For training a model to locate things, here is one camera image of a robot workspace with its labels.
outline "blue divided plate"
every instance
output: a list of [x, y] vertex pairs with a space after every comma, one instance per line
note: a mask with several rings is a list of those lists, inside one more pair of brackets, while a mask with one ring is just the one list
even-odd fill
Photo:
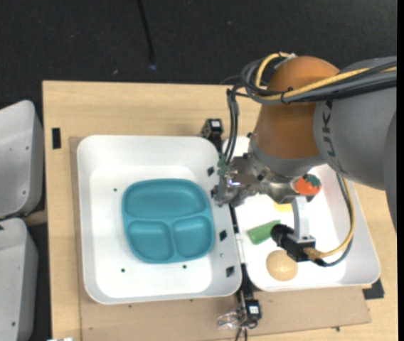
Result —
[[208, 198], [190, 180], [144, 180], [129, 186], [122, 215], [131, 251], [147, 263], [197, 259], [215, 242]]

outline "dark floor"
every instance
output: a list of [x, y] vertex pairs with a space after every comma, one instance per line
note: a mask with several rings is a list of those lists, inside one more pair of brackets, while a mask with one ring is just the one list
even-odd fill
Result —
[[[0, 0], [0, 108], [42, 80], [219, 83], [278, 50], [341, 67], [397, 54], [398, 0]], [[48, 336], [46, 226], [36, 328]]]

